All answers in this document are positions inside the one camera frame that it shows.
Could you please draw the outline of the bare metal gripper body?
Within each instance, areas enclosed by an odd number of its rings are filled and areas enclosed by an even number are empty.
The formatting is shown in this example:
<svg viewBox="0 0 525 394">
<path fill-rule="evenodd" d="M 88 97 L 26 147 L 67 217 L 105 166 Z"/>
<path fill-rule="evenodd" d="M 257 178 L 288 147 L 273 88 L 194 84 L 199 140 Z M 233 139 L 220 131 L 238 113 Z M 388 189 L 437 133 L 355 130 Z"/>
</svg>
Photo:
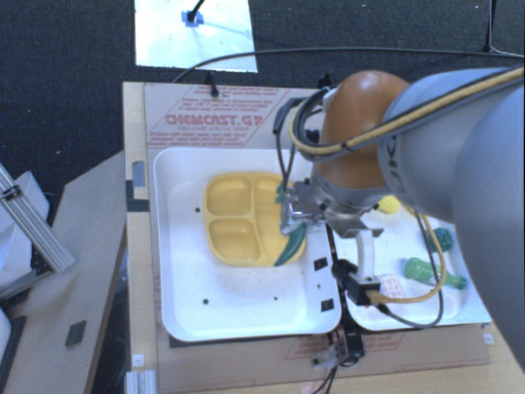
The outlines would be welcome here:
<svg viewBox="0 0 525 394">
<path fill-rule="evenodd" d="M 318 223 L 326 220 L 322 203 L 317 197 L 317 187 L 309 178 L 294 182 L 285 192 L 285 201 L 290 203 L 291 224 L 292 216 L 300 214 L 317 214 Z"/>
</svg>

